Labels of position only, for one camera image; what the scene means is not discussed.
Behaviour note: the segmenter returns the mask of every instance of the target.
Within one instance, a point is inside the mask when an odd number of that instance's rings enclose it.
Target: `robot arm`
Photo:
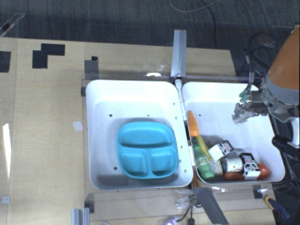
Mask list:
[[[298,149],[299,42],[300,29],[297,28],[280,48],[259,90],[247,91],[244,103],[236,104],[232,117],[235,123],[242,123],[249,117],[270,114],[281,122],[291,122],[294,139],[287,143]]]

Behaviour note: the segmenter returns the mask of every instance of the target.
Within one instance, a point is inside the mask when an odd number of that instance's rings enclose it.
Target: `metal clamp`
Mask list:
[[[72,225],[90,225],[90,209],[73,209]]]

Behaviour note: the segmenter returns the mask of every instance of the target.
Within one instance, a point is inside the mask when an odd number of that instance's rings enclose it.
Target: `black cable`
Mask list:
[[[249,54],[249,50],[243,49],[242,51],[243,51],[244,55],[246,56],[246,61],[247,61],[246,64],[249,65],[250,73],[255,72],[256,74],[259,75],[260,78],[262,78],[263,75],[261,75],[260,72],[256,71],[256,69],[253,66],[253,63],[252,63],[253,57]]]
[[[254,43],[254,41],[255,41],[256,38],[259,38],[259,36],[269,36],[270,39],[273,39],[273,40],[274,40],[274,38],[270,34],[258,32],[258,33],[253,34],[251,36],[251,38],[249,39],[248,49],[247,49],[247,55],[248,55],[248,58],[249,58],[250,71],[254,71],[255,73],[257,73],[259,75],[259,77],[262,78],[268,72],[268,70],[270,68],[270,65],[264,63],[258,57],[256,57],[255,56],[255,52],[259,51],[262,48],[269,48],[269,49],[276,50],[276,46],[272,45],[272,44],[271,45],[262,45],[262,44],[259,44],[259,46],[253,48],[253,43]],[[260,66],[260,67],[262,67],[262,68],[265,69],[265,71],[263,72],[263,74],[261,74],[260,72],[258,72],[255,69],[254,63],[256,65],[258,65],[258,66]]]
[[[193,206],[191,207],[191,218],[193,218]]]
[[[191,205],[191,206],[189,206],[189,207],[187,208],[187,211],[185,212],[185,214],[183,215],[182,218],[176,220],[177,223],[178,223],[178,222],[181,222],[183,219],[185,219],[185,217],[186,217],[187,214],[188,214],[188,211],[191,209],[192,206],[193,206],[193,205]]]
[[[202,2],[205,6],[207,6],[206,2],[204,2],[203,0],[199,0],[200,2]],[[210,12],[211,18],[212,18],[212,22],[213,22],[213,36],[214,36],[214,47],[217,49],[217,38],[216,38],[216,19],[214,14],[212,13],[210,7],[207,7],[207,9]]]

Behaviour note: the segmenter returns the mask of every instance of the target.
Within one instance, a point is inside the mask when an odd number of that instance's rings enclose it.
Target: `small carton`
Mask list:
[[[241,153],[240,158],[244,164],[243,176],[245,180],[256,180],[261,173],[257,163],[255,162],[251,153]]]
[[[218,161],[233,151],[232,145],[226,140],[211,147],[208,152],[214,161]]]
[[[220,160],[218,160],[218,161],[211,160],[210,167],[211,167],[212,171],[214,172],[215,176],[223,176],[224,175]]]

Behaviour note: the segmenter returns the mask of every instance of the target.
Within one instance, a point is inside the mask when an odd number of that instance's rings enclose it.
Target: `plastic food item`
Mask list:
[[[256,180],[260,174],[260,170],[253,155],[251,153],[243,152],[240,154],[240,158],[244,164],[243,176],[245,177],[245,180]]]
[[[214,160],[211,160],[210,167],[216,176],[223,176],[223,169],[220,160],[216,162]]]
[[[211,155],[208,153],[208,147],[206,146],[203,138],[200,135],[197,136],[197,141],[200,146],[201,152],[207,157],[208,160],[212,160]]]
[[[259,170],[261,171],[257,180],[265,179],[269,174],[269,169],[262,163],[258,163],[257,166],[258,166]]]
[[[175,135],[159,122],[129,122],[117,134],[121,170],[135,179],[158,179],[172,175],[178,166]]]
[[[224,172],[242,172],[243,161],[241,158],[223,158],[221,160]]]
[[[192,111],[188,113],[187,122],[191,138],[199,136],[199,127]]]
[[[233,151],[232,145],[226,140],[211,147],[208,152],[214,161],[218,161],[222,157]]]
[[[215,177],[215,174],[210,167],[210,162],[208,161],[207,157],[200,151],[200,146],[195,136],[192,139],[192,145],[193,145],[196,167],[201,177],[204,180],[208,180]]]
[[[238,181],[245,179],[241,172],[225,172],[224,177],[229,181]]]

